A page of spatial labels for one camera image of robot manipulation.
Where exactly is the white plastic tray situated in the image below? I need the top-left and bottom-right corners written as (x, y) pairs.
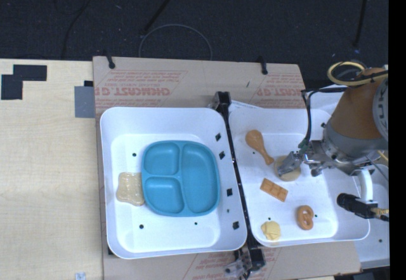
top-left (99, 106), bottom-right (249, 260)
top-left (228, 103), bottom-right (371, 248)

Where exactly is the pale yellow toy dumpling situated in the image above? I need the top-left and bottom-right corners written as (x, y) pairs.
top-left (260, 220), bottom-right (282, 242)

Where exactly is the black cylinder on white bracket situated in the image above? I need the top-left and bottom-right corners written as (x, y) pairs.
top-left (336, 168), bottom-right (380, 220)

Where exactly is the brown cardboard board red print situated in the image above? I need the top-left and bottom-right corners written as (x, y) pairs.
top-left (92, 55), bottom-right (363, 280)

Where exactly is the orange rectangular waffle biscuit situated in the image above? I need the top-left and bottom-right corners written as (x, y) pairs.
top-left (259, 177), bottom-right (289, 203)

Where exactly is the blue divided plate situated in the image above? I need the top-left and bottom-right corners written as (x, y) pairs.
top-left (140, 140), bottom-right (221, 218)

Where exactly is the thin black rod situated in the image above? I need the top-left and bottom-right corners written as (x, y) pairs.
top-left (218, 103), bottom-right (261, 269)

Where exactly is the round beige biscuit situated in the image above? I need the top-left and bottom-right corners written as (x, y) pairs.
top-left (273, 155), bottom-right (303, 182)

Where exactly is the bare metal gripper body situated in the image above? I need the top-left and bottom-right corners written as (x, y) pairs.
top-left (300, 140), bottom-right (376, 178)

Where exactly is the orange toy pretzel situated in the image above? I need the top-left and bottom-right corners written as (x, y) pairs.
top-left (296, 204), bottom-right (315, 231)

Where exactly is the beige toy bread slice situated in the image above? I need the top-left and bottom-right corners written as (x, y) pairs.
top-left (115, 171), bottom-right (146, 208)

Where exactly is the tan toy chicken drumstick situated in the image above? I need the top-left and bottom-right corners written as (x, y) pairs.
top-left (244, 129), bottom-right (275, 166)

